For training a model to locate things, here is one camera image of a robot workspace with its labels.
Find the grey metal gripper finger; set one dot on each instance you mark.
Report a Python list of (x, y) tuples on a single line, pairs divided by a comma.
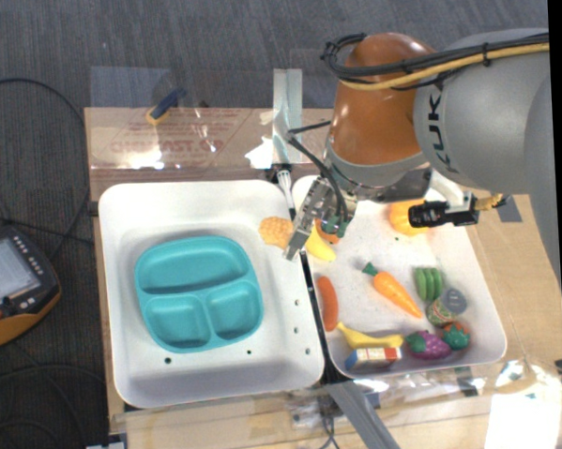
[(295, 244)]

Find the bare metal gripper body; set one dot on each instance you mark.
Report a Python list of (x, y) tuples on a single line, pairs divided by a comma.
[(315, 205)]

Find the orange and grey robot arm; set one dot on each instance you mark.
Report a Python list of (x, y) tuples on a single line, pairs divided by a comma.
[(482, 124)]

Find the yellow corn cob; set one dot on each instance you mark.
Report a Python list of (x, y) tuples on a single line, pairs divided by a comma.
[(274, 231)]

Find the yellow banana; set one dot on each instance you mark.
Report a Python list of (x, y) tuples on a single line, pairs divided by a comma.
[(321, 250), (367, 340)]

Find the small orange toy food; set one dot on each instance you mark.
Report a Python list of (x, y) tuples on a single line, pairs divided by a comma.
[(325, 234)]

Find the orange sausage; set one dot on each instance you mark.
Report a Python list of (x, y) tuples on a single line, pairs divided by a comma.
[(328, 303)]

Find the orange yellow pumpkin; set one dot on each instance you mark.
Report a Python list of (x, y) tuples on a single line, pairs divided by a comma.
[(398, 217)]

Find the white plastic tray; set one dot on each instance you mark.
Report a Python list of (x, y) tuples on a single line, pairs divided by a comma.
[(360, 299), (214, 377)]

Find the teal divided plate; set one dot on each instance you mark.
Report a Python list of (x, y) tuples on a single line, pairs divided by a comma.
[(196, 265)]

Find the orange carrot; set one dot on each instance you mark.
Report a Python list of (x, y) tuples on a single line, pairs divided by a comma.
[(395, 290)]

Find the white red blue carton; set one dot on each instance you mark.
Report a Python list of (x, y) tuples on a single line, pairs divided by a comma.
[(372, 356)]

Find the green pea pod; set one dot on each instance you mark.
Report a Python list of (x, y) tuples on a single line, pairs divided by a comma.
[(429, 284)]

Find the small can green red label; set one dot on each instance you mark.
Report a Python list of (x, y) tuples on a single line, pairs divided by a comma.
[(440, 311)]

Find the purple grapes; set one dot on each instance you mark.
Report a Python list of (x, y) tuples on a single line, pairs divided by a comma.
[(430, 345)]

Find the orange strawberry green leaves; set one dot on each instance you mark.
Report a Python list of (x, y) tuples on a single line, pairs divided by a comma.
[(457, 335)]

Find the brown cardboard board red print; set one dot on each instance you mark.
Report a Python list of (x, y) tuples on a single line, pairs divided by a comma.
[(119, 176)]

